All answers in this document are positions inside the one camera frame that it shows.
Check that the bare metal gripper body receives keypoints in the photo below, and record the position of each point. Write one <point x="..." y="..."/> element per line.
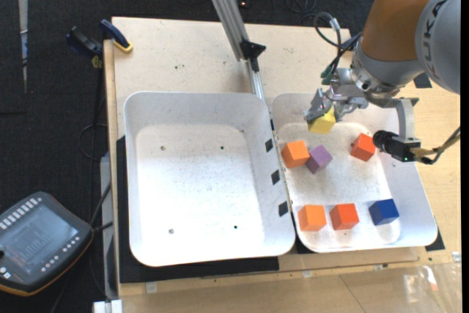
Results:
<point x="348" y="88"/>

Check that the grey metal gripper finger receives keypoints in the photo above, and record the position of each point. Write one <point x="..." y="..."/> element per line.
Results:
<point x="318" y="106"/>
<point x="345" y="109"/>

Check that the yellow cube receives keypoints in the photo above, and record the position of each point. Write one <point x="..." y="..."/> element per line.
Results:
<point x="323" y="124"/>

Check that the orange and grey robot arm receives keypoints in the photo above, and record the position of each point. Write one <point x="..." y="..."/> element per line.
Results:
<point x="395" y="22"/>

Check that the red-orange cube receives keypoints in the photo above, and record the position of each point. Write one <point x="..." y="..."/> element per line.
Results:
<point x="344" y="217"/>
<point x="363" y="147"/>

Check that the orange cube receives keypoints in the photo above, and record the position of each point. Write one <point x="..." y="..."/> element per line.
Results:
<point x="312" y="218"/>
<point x="295" y="154"/>

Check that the purple cube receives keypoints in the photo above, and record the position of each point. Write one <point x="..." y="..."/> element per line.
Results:
<point x="319" y="159"/>

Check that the white plastic tray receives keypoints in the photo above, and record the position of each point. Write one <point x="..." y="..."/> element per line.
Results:
<point x="348" y="183"/>
<point x="201" y="179"/>

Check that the blue cube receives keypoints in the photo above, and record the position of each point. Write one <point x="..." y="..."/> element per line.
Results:
<point x="383" y="212"/>

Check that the pale wood board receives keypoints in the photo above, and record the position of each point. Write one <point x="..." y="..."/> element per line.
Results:
<point x="190" y="58"/>

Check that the black cylinder on white bracket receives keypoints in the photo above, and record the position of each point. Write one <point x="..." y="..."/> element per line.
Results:
<point x="395" y="146"/>

